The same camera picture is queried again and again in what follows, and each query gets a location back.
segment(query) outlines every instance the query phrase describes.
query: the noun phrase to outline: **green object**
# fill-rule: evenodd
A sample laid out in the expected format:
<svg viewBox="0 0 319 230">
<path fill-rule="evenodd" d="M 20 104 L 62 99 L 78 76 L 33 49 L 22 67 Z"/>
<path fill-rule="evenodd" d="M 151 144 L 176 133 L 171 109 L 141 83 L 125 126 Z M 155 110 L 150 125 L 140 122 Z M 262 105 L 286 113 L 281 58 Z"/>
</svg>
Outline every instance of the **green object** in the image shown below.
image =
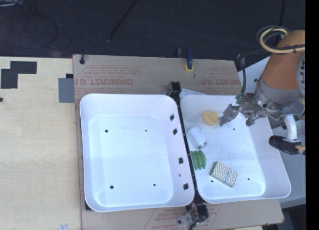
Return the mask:
<svg viewBox="0 0 319 230">
<path fill-rule="evenodd" d="M 206 157 L 204 152 L 200 150 L 195 150 L 190 152 L 191 159 L 195 170 L 205 169 L 206 167 Z"/>
</svg>

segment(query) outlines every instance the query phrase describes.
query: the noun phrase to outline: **empty white tray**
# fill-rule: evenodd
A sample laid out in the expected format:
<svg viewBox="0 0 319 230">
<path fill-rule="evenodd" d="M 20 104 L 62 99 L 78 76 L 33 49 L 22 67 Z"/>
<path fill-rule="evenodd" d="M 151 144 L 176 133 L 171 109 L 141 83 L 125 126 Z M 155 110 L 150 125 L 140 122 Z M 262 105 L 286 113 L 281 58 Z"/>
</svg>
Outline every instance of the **empty white tray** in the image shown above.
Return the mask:
<svg viewBox="0 0 319 230">
<path fill-rule="evenodd" d="M 80 102 L 84 189 L 98 212 L 185 206 L 194 198 L 175 101 L 89 94 Z"/>
<path fill-rule="evenodd" d="M 267 118 L 246 126 L 246 118 L 239 113 L 234 120 L 220 126 L 219 123 L 208 125 L 202 117 L 205 111 L 217 112 L 221 117 L 229 104 L 236 105 L 235 96 L 189 95 L 180 103 L 185 131 L 197 126 L 207 138 L 207 145 L 202 149 L 206 168 L 195 171 L 200 196 L 213 204 L 287 197 L 290 181 L 279 150 L 268 143 L 273 133 Z M 196 150 L 188 143 L 190 150 Z M 233 187 L 209 175 L 216 161 L 238 172 Z"/>
</svg>

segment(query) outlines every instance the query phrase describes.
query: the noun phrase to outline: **yellow object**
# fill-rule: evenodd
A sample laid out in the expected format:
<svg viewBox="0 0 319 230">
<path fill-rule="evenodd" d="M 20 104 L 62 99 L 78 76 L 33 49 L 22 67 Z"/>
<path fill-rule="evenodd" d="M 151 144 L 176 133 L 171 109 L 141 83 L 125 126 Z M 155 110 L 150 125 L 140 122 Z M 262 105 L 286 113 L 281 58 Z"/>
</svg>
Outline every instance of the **yellow object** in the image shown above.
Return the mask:
<svg viewBox="0 0 319 230">
<path fill-rule="evenodd" d="M 209 125 L 215 125 L 218 123 L 218 114 L 216 112 L 204 112 L 203 118 Z"/>
<path fill-rule="evenodd" d="M 191 69 L 189 69 L 187 66 L 187 62 L 185 62 L 185 70 L 186 70 L 186 72 L 191 73 L 194 70 L 194 67 L 193 67 L 193 65 L 191 65 Z"/>
</svg>

